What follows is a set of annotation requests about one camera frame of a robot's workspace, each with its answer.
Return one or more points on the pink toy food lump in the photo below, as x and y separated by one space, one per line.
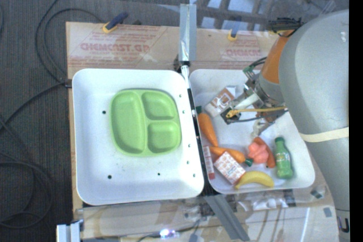
258 153

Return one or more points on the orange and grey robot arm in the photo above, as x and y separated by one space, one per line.
314 79

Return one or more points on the brown cardboard board red print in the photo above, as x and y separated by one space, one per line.
119 48

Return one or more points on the red and white packet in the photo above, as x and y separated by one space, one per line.
209 164

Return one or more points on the orange and white carton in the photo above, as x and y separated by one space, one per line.
229 168

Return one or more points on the white plastic tray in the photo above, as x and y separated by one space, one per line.
90 150
241 133

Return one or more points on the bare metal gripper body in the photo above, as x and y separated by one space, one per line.
269 114

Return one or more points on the yellow banana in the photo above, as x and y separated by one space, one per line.
255 178

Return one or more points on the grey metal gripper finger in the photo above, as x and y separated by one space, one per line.
259 128

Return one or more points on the orange carrot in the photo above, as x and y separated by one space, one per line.
231 153
207 127

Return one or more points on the green bottle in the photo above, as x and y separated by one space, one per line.
283 161

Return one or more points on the white and brown carton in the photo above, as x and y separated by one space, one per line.
218 102

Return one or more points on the green divided plate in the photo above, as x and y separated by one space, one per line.
127 122

